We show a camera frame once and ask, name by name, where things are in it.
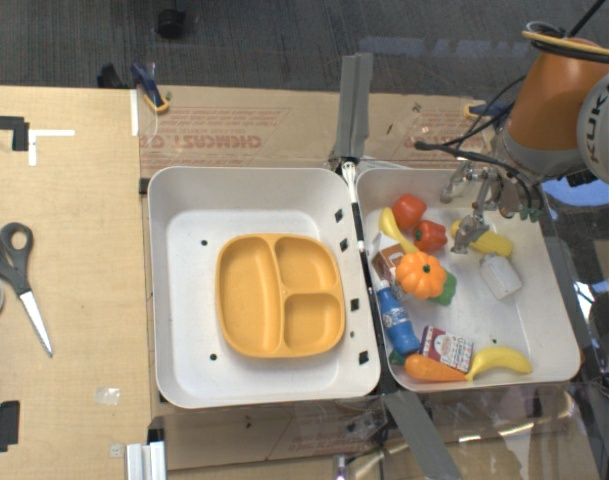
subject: scissors handle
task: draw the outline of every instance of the scissors handle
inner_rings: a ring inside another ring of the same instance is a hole
[[[22,247],[13,245],[15,233],[25,235],[26,243]],[[33,232],[23,224],[11,222],[0,231],[0,276],[13,285],[17,295],[31,291],[26,272],[32,247]]]

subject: yellow plate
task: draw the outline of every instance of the yellow plate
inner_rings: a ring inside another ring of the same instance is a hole
[[[252,234],[217,258],[217,313],[226,341],[252,357],[303,357],[344,333],[344,296],[331,251],[313,238]]]

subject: yellow cable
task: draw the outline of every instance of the yellow cable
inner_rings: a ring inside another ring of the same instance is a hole
[[[596,53],[597,55],[609,55],[608,48],[602,48],[601,46],[593,46],[590,44],[576,43],[575,41],[571,41],[569,39],[560,39],[557,37],[551,37],[544,34],[538,34],[536,32],[529,32],[528,30],[523,30],[522,35],[527,39],[531,39],[533,41],[540,41],[541,43],[554,44],[556,46],[560,46],[562,48],[567,48],[569,50],[580,50],[587,53]]]

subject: orange carrot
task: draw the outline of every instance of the orange carrot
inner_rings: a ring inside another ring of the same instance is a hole
[[[433,382],[466,380],[464,373],[422,354],[411,354],[404,362],[404,370],[411,377]]]

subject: banana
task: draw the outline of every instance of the banana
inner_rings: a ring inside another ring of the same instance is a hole
[[[466,380],[473,380],[477,374],[491,368],[508,368],[518,373],[531,373],[533,371],[531,362],[521,352],[514,348],[493,345],[473,354]]]

